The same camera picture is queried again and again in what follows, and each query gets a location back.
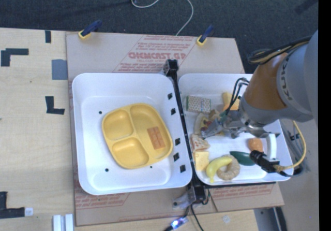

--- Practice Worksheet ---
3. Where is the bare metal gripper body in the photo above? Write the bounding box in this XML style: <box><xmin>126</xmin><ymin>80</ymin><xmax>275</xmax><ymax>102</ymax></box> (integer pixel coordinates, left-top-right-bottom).
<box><xmin>221</xmin><ymin>109</ymin><xmax>267</xmax><ymax>139</ymax></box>

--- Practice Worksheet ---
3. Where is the white plastic tray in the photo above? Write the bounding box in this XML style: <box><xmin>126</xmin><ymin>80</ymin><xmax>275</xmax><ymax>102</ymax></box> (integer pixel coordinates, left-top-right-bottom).
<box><xmin>71</xmin><ymin>72</ymin><xmax>193</xmax><ymax>196</ymax></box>
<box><xmin>177</xmin><ymin>73</ymin><xmax>295</xmax><ymax>186</ymax></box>

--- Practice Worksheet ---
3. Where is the pizza slice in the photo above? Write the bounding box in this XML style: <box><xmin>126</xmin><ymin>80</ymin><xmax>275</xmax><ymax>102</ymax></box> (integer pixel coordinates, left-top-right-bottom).
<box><xmin>193</xmin><ymin>112</ymin><xmax>214</xmax><ymax>135</ymax></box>

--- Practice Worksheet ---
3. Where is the small brown bread piece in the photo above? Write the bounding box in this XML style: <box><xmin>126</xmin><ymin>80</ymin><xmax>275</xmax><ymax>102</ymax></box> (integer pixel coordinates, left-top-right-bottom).
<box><xmin>208</xmin><ymin>108</ymin><xmax>221</xmax><ymax>121</ymax></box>

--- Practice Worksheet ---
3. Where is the beige and red sandwich slice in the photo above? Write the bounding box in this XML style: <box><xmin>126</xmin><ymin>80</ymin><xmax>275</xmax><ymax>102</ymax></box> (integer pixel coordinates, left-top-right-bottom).
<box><xmin>190</xmin><ymin>133</ymin><xmax>211</xmax><ymax>152</ymax></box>

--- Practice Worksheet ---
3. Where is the orange and yellow wedge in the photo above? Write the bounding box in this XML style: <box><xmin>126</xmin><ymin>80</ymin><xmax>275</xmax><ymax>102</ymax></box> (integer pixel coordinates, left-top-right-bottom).
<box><xmin>221</xmin><ymin>92</ymin><xmax>242</xmax><ymax>112</ymax></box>

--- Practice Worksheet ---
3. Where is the dark green leaf shape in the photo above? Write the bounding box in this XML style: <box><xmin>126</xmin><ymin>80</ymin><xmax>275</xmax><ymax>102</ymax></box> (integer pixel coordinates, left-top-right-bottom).
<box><xmin>229</xmin><ymin>150</ymin><xmax>257</xmax><ymax>167</ymax></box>

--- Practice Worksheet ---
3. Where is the thin black rod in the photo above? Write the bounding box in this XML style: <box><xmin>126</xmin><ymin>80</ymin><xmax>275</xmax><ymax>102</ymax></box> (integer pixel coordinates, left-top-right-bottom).
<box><xmin>171</xmin><ymin>73</ymin><xmax>199</xmax><ymax>184</ymax></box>

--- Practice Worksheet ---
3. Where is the yellow cheese block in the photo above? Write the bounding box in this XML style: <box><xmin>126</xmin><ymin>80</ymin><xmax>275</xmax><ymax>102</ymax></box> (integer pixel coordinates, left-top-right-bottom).
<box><xmin>193</xmin><ymin>150</ymin><xmax>210</xmax><ymax>172</ymax></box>

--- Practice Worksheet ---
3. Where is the yellow banana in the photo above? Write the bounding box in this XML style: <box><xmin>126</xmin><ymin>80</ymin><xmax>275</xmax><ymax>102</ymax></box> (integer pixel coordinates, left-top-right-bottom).
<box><xmin>205</xmin><ymin>156</ymin><xmax>233</xmax><ymax>184</ymax></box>

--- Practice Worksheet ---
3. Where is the beige doughnut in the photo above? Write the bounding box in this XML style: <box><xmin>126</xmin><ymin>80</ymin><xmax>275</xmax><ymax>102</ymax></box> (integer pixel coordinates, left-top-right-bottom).
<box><xmin>216</xmin><ymin>154</ymin><xmax>242</xmax><ymax>181</ymax></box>

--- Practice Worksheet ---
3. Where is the orange waffle biscuit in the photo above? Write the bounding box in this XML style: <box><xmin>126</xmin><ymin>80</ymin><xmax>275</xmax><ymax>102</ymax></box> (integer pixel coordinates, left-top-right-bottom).
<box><xmin>146</xmin><ymin>126</ymin><xmax>167</xmax><ymax>151</ymax></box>

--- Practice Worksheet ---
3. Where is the yellow divided plate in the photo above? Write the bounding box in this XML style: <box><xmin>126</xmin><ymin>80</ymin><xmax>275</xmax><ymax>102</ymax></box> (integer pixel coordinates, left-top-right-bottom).
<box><xmin>101</xmin><ymin>103</ymin><xmax>174</xmax><ymax>170</ymax></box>

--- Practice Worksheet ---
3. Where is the brown cardboard board red print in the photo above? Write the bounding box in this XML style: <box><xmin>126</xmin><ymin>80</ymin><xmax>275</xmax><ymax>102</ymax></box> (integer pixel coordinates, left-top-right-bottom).
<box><xmin>65</xmin><ymin>31</ymin><xmax>285</xmax><ymax>227</ymax></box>

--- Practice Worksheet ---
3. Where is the black cylinder on white bracket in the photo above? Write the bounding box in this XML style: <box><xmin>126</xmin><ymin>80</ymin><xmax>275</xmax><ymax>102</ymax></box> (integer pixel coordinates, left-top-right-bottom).
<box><xmin>249</xmin><ymin>133</ymin><xmax>281</xmax><ymax>174</ymax></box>

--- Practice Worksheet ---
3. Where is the black block with thin wires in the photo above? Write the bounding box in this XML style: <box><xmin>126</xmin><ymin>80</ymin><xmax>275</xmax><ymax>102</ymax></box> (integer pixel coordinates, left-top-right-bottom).
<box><xmin>189</xmin><ymin>181</ymin><xmax>208</xmax><ymax>204</ymax></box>
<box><xmin>162</xmin><ymin>59</ymin><xmax>180</xmax><ymax>78</ymax></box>

